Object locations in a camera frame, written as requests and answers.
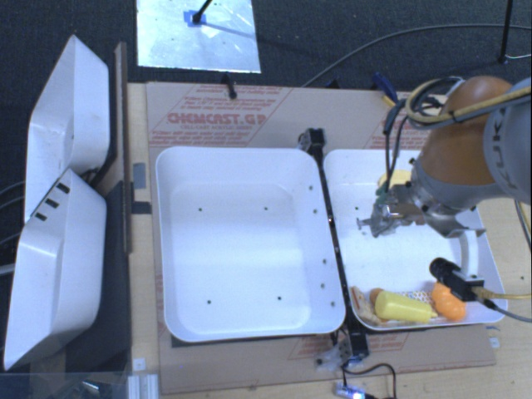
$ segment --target black carpet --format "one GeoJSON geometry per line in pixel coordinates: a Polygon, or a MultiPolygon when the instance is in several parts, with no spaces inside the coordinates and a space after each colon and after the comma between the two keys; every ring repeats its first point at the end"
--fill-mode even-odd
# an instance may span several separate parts
{"type": "MultiPolygon", "coordinates": [[[[301,86],[338,58],[379,37],[410,28],[502,24],[506,0],[252,0],[262,74],[236,74],[239,84],[301,86]]],[[[512,24],[529,27],[531,0],[515,0],[512,24]]],[[[0,0],[0,190],[25,172],[32,108],[71,34],[105,62],[119,41],[128,44],[130,81],[219,82],[207,71],[136,65],[135,0],[0,0]]],[[[413,32],[379,42],[317,79],[367,89],[379,71],[399,90],[450,74],[489,74],[510,82],[530,75],[530,59],[501,65],[502,27],[413,32]]],[[[512,29],[508,53],[530,52],[530,31],[512,29]]],[[[21,195],[12,190],[0,205],[21,195]]],[[[22,206],[0,209],[0,241],[20,230],[22,206]]],[[[16,241],[0,245],[0,264],[12,262],[16,241]]],[[[0,281],[0,293],[8,290],[0,281]]],[[[0,299],[0,317],[5,315],[0,299]]],[[[0,337],[3,337],[0,326],[0,337]]]]}

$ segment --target metal plate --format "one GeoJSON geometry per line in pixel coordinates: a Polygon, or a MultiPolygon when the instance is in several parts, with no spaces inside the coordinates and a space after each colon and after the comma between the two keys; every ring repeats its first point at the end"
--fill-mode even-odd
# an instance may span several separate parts
{"type": "Polygon", "coordinates": [[[260,73],[251,0],[214,0],[201,25],[190,15],[205,0],[137,0],[142,67],[260,73]]]}

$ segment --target yellow cylinder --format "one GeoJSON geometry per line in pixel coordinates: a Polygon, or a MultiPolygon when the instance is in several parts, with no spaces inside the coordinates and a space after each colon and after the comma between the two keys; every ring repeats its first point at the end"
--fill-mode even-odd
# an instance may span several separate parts
{"type": "Polygon", "coordinates": [[[375,314],[382,319],[397,319],[416,323],[428,323],[431,318],[438,316],[430,304],[389,291],[381,291],[377,295],[375,314]]]}

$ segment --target black clip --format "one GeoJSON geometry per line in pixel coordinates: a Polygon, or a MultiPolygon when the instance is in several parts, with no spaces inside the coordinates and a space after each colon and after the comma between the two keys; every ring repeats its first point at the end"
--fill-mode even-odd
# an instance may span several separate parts
{"type": "Polygon", "coordinates": [[[237,94],[236,94],[236,91],[234,90],[234,82],[229,76],[229,73],[226,72],[225,74],[222,75],[222,80],[220,83],[226,84],[227,87],[229,88],[229,98],[236,99],[237,94]]]}

